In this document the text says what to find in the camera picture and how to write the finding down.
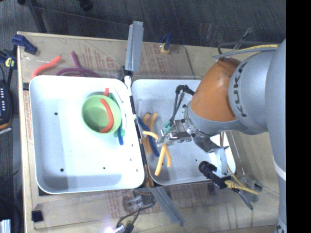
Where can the green foam tube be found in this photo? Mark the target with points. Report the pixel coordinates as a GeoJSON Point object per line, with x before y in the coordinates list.
{"type": "Point", "coordinates": [122, 131]}

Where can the purple foam tube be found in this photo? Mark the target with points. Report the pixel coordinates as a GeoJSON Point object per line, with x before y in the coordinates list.
{"type": "Point", "coordinates": [77, 70]}

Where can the white foam tube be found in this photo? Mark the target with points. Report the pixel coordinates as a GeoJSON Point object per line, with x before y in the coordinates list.
{"type": "Point", "coordinates": [124, 118]}

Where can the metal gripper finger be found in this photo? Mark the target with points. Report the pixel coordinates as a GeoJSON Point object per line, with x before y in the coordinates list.
{"type": "Point", "coordinates": [161, 143]}
{"type": "Point", "coordinates": [162, 133]}

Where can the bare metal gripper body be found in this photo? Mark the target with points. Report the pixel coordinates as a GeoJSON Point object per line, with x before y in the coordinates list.
{"type": "Point", "coordinates": [182, 131]}

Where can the white plastic tray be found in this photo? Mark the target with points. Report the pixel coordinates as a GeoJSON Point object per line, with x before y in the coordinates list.
{"type": "Point", "coordinates": [187, 164]}
{"type": "Point", "coordinates": [73, 154]}

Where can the black cylinder on white bracket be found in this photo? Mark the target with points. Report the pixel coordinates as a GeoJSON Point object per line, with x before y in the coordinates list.
{"type": "Point", "coordinates": [213, 173]}

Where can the green bowl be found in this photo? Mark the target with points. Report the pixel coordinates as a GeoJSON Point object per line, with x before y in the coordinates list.
{"type": "Point", "coordinates": [96, 115]}

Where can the yellow foam tube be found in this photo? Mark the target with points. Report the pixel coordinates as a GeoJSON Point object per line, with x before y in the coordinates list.
{"type": "Point", "coordinates": [168, 159]}
{"type": "Point", "coordinates": [151, 134]}
{"type": "Point", "coordinates": [152, 121]}
{"type": "Point", "coordinates": [145, 117]}
{"type": "Point", "coordinates": [148, 147]}
{"type": "Point", "coordinates": [159, 166]}

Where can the brown cardboard board red print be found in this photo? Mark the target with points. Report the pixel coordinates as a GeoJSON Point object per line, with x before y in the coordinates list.
{"type": "Point", "coordinates": [73, 210]}

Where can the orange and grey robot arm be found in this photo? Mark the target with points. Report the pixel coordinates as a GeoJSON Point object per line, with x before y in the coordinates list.
{"type": "Point", "coordinates": [252, 93]}

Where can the orange-red foam tube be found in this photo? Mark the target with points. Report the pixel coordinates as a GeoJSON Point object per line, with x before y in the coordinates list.
{"type": "Point", "coordinates": [106, 91]}
{"type": "Point", "coordinates": [45, 67]}
{"type": "Point", "coordinates": [110, 115]}

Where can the blue foam tube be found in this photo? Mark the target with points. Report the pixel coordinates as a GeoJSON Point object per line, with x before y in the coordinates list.
{"type": "Point", "coordinates": [120, 139]}
{"type": "Point", "coordinates": [152, 145]}

